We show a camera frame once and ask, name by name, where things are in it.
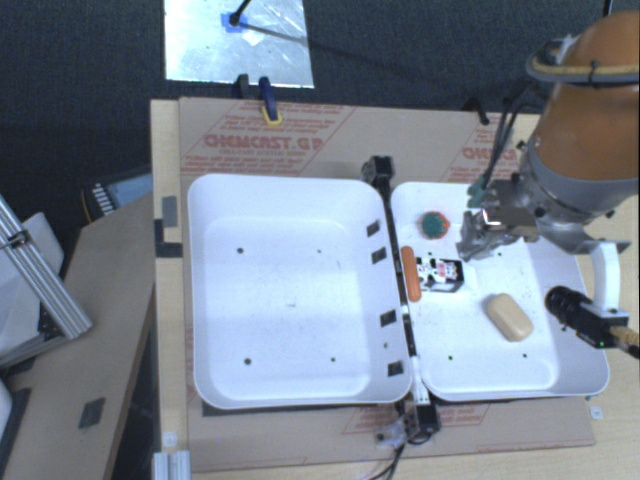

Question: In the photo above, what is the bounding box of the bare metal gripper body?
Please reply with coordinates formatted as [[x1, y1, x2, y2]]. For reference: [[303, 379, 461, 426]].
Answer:
[[481, 177, 542, 244]]

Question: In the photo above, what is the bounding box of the green and orange round toy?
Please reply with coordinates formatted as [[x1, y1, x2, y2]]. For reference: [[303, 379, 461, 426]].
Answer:
[[420, 209, 452, 240]]

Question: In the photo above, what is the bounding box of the black and white carton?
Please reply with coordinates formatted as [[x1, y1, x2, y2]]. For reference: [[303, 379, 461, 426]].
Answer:
[[415, 254, 477, 295]]

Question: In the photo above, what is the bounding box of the orange sausage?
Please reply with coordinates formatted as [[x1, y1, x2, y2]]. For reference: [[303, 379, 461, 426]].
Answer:
[[399, 245, 423, 304]]

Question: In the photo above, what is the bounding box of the beige bread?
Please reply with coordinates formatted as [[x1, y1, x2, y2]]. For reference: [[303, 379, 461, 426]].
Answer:
[[483, 292, 535, 343]]

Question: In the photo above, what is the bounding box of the thin black and white rod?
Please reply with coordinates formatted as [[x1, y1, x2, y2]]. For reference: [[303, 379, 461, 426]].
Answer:
[[378, 180, 427, 402]]

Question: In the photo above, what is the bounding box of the white plastic tray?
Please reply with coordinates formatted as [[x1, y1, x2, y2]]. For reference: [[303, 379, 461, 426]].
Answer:
[[389, 181, 612, 403], [186, 172, 414, 411]]

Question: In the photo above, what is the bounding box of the brown cardboard board red print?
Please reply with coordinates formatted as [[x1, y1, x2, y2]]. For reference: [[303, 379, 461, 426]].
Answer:
[[178, 96, 597, 474]]

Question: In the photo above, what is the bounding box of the black cylinder on white bracket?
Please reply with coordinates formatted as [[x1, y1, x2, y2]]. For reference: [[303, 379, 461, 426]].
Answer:
[[544, 240, 631, 350]]

